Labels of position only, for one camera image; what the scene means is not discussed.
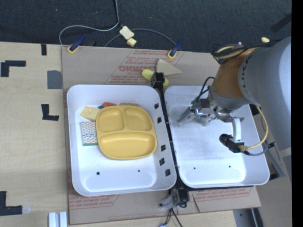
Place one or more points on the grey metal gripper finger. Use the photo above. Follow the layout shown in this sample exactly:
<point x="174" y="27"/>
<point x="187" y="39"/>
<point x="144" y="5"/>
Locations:
<point x="207" y="121"/>
<point x="186" y="117"/>

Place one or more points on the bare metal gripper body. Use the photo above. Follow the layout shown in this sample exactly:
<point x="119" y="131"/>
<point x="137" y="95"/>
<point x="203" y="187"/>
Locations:
<point x="205" y="107"/>

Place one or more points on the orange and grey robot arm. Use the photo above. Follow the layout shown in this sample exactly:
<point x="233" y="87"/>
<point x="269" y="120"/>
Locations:
<point x="265" y="74"/>

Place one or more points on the thin black rod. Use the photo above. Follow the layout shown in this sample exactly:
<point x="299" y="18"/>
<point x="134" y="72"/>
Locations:
<point x="169" y="131"/>

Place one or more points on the white plastic tray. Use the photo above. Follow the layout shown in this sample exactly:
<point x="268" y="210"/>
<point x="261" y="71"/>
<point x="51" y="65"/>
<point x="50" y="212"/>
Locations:
<point x="208" y="155"/>
<point x="118" y="174"/>

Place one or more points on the beige triangular slice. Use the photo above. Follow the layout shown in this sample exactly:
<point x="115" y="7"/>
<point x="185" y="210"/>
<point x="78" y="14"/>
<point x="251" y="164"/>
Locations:
<point x="166" y="68"/>

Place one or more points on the yellow corn cob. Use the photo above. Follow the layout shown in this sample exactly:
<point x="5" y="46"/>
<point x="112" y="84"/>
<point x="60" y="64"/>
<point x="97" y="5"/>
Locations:
<point x="147" y="73"/>

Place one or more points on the yellow divided plate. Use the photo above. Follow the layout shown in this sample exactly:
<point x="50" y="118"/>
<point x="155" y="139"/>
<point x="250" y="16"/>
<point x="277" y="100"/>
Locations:
<point x="126" y="132"/>

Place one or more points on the orange carrot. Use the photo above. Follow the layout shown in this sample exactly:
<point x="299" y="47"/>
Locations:
<point x="108" y="104"/>

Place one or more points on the small yellow rounded toy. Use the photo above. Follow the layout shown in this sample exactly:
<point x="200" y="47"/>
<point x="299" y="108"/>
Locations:
<point x="265" y="39"/>

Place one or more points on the pale yellow cube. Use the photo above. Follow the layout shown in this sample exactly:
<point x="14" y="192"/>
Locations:
<point x="131" y="42"/>

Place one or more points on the yellow cheese wedge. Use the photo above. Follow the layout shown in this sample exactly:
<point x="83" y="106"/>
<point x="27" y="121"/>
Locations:
<point x="89" y="113"/>

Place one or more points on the white and orange patterned packet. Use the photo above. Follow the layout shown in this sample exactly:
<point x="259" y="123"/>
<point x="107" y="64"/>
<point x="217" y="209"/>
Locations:
<point x="88" y="133"/>

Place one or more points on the pale bread slice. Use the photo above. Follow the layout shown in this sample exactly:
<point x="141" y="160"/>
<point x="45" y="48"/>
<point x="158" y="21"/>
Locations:
<point x="126" y="32"/>

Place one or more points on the brown cardboard board, red print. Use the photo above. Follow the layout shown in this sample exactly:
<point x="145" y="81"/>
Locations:
<point x="132" y="207"/>

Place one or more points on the black cylinder on white bracket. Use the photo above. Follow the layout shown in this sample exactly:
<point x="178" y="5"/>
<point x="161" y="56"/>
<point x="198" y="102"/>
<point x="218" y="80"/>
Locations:
<point x="230" y="142"/>

